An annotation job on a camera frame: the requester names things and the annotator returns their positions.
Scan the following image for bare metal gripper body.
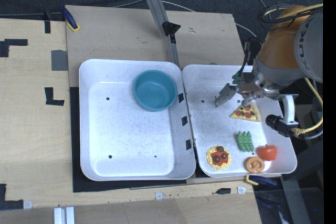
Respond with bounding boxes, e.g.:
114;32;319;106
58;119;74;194
235;72;282;101

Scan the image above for yellow pizza slice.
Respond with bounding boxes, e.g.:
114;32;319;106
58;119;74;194
229;101;263;123

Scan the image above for white plastic tray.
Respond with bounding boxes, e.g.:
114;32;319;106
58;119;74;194
181;63;298;179
78;58;197;182

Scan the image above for green pea pods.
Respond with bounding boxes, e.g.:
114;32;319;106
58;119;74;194
236;131;255;153

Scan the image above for red bell pepper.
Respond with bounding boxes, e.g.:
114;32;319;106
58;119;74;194
256;144;278;162

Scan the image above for orange pretzel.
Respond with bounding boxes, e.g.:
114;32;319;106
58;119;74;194
244;156;265;174

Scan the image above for yellow spaghetti with meatballs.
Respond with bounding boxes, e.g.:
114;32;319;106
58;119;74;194
205;145;233;171

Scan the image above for blue bowl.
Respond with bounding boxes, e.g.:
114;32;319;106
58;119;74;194
132;69;179;113

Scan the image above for pale wood board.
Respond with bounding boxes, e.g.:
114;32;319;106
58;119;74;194
65;5;255;194

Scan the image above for black cylinder on white bracket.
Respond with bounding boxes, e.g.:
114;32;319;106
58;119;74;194
265;94;300;138

